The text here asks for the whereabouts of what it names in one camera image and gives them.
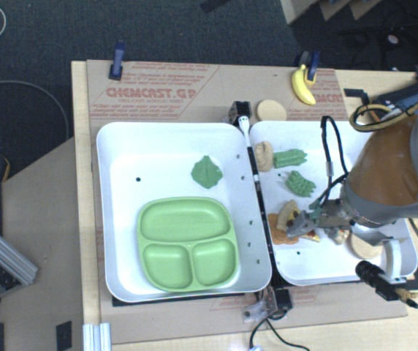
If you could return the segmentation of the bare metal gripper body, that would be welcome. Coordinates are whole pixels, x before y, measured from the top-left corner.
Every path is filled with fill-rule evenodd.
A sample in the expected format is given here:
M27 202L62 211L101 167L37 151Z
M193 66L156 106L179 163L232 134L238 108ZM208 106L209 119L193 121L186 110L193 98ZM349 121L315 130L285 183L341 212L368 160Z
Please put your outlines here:
M315 200L309 205L308 209L311 211L309 219L318 228L339 228L348 230L355 221L350 213L347 212L346 206L341 199L327 200L325 203L320 203Z

